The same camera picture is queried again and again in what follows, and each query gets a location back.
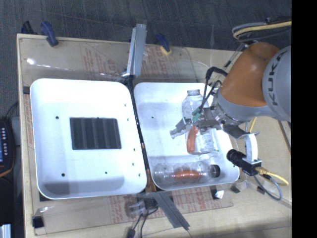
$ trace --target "clear plastic bottle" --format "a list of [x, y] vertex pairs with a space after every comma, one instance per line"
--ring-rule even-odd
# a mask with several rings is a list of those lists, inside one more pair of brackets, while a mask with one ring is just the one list
[[[187, 97], [182, 102], [182, 112], [185, 119], [192, 119], [192, 112], [196, 110], [203, 102], [203, 96], [200, 90], [188, 90]], [[204, 108], [208, 108], [208, 102], [205, 102]], [[185, 133], [187, 152], [190, 154], [205, 154], [214, 150], [211, 129], [201, 130], [192, 126], [191, 130]]]
[[159, 163], [154, 168], [154, 179], [162, 185], [207, 183], [220, 176], [218, 165], [202, 161], [187, 163]]

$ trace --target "blue clamp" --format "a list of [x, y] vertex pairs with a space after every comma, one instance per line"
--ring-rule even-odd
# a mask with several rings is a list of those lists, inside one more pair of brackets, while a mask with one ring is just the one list
[[172, 50], [169, 48], [169, 44], [166, 38], [162, 34], [155, 34], [155, 37], [158, 39], [159, 43], [162, 45], [161, 50], [166, 54], [169, 55]]
[[21, 34], [37, 34], [33, 31], [32, 26], [29, 21], [25, 21], [21, 28]]
[[43, 21], [41, 23], [41, 29], [45, 35], [47, 35], [46, 40], [49, 44], [54, 47], [58, 44], [57, 39], [55, 38], [55, 33], [53, 31], [52, 25], [48, 21]]

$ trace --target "black device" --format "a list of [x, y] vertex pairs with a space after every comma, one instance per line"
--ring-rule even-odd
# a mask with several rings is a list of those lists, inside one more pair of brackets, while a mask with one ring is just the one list
[[260, 167], [261, 162], [250, 163], [247, 160], [247, 155], [237, 150], [231, 149], [227, 153], [227, 159], [232, 162], [235, 166], [242, 168], [242, 171], [250, 176], [255, 176], [258, 172], [255, 167]]
[[9, 122], [0, 119], [0, 177], [8, 174], [13, 168], [14, 140]]

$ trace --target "yellow cable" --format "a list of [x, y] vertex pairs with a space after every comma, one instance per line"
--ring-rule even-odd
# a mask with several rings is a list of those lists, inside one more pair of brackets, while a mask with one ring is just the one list
[[289, 185], [289, 182], [286, 179], [284, 179], [283, 177], [281, 177], [275, 173], [272, 173], [271, 171], [269, 171], [263, 167], [255, 167], [255, 170], [258, 171], [260, 175], [268, 175], [268, 176], [278, 178], [279, 180], [281, 180], [283, 182], [283, 183], [278, 183], [281, 186], [288, 186]]
[[270, 25], [261, 25], [261, 26], [252, 26], [252, 27], [246, 27], [243, 28], [241, 30], [236, 31], [233, 34], [233, 37], [235, 39], [239, 39], [237, 36], [243, 33], [247, 33], [247, 32], [252, 32], [252, 31], [258, 31], [258, 30], [266, 30], [266, 29], [273, 29], [273, 28], [278, 28], [278, 27], [285, 27], [285, 26], [291, 26], [292, 25], [292, 21], [286, 21], [286, 22], [282, 22], [282, 23], [276, 23], [276, 24], [270, 24]]
[[253, 129], [253, 126], [254, 126], [254, 124], [255, 124], [255, 122], [256, 122], [256, 117], [254, 117], [253, 118], [253, 120], [252, 120], [252, 122], [251, 122], [251, 126], [250, 126], [250, 129], [249, 129], [249, 132], [251, 133], [251, 131], [252, 131], [252, 129]]

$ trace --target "metal bracket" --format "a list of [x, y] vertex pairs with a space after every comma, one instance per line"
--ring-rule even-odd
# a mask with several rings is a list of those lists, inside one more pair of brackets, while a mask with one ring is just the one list
[[0, 226], [0, 238], [11, 238], [11, 224]]
[[185, 230], [189, 230], [189, 223], [177, 209], [166, 191], [139, 194], [138, 196], [144, 199], [154, 199], [174, 228], [183, 227]]
[[177, 123], [176, 129], [170, 130], [169, 134], [174, 139], [177, 136], [184, 134], [190, 130], [190, 125], [192, 123], [191, 119], [185, 119], [184, 117]]
[[224, 132], [233, 136], [235, 139], [242, 139], [244, 136], [249, 134], [237, 125], [223, 124], [222, 129]]
[[143, 52], [147, 36], [146, 27], [145, 24], [136, 24], [136, 27], [132, 29], [127, 72], [122, 76], [141, 75]]
[[200, 117], [194, 122], [197, 128], [215, 128], [217, 130], [222, 129], [219, 122], [212, 116], [210, 108], [203, 108]]
[[258, 144], [257, 144], [256, 134], [249, 133], [244, 135], [243, 137], [244, 137], [244, 142], [246, 144], [246, 154], [247, 154], [247, 158], [244, 158], [243, 160], [250, 164], [261, 162], [261, 160], [258, 159]]

